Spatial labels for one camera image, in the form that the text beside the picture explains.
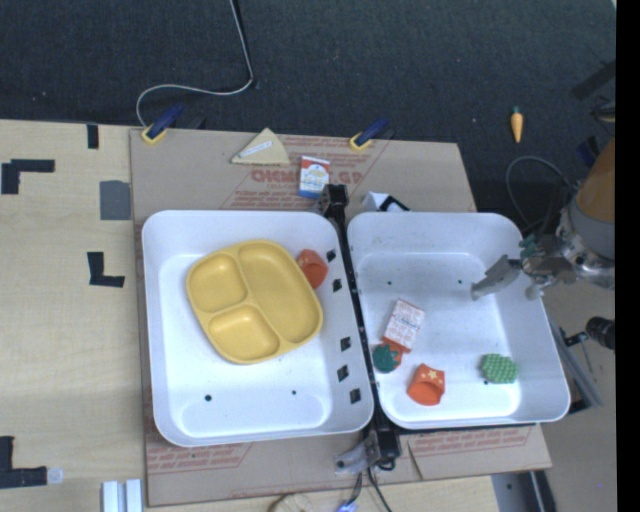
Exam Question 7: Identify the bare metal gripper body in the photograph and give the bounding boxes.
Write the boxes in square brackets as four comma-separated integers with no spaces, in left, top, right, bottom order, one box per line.
[519,238,617,291]

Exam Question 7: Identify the white plastic tray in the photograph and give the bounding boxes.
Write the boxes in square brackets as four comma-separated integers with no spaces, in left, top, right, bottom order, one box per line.
[345,210,572,431]
[141,209,376,448]

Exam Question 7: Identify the green grapes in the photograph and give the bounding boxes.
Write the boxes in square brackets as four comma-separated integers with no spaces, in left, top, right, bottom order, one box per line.
[480,352,519,385]

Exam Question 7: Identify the white and orange carton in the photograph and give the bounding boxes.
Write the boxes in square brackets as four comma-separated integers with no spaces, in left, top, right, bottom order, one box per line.
[381,298,427,354]

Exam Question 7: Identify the orange fries packet with stars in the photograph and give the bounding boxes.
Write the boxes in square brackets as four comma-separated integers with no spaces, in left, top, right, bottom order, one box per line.
[405,362,447,407]

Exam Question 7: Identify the green and red strawberry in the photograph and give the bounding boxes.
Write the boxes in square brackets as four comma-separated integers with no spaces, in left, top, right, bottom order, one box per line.
[371,341,403,374]

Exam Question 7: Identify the thin black rod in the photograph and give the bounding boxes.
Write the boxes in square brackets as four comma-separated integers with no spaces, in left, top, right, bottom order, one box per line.
[330,199,387,432]

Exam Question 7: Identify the white and black packet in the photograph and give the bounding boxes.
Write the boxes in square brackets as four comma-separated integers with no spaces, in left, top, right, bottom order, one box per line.
[360,190,412,213]

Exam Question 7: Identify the red white blue carton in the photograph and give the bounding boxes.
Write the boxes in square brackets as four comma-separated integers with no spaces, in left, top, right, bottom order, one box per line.
[297,154,332,200]

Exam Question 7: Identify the yellow divided plate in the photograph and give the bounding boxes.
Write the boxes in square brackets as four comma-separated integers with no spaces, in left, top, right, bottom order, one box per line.
[185,239,325,366]

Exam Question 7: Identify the beige sandwich wedge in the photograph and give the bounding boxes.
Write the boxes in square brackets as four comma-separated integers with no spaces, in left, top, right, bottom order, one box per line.
[230,126,292,168]

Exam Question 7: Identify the brown cardboard board red print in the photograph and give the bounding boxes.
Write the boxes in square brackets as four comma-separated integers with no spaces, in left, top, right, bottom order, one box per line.
[128,127,554,508]

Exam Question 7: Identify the black cylinder on white bracket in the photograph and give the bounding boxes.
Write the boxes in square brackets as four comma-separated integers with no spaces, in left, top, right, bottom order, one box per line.
[559,315,617,352]

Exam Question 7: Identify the black block with thin wires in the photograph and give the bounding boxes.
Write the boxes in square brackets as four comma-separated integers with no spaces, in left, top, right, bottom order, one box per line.
[370,423,403,465]
[318,183,350,217]

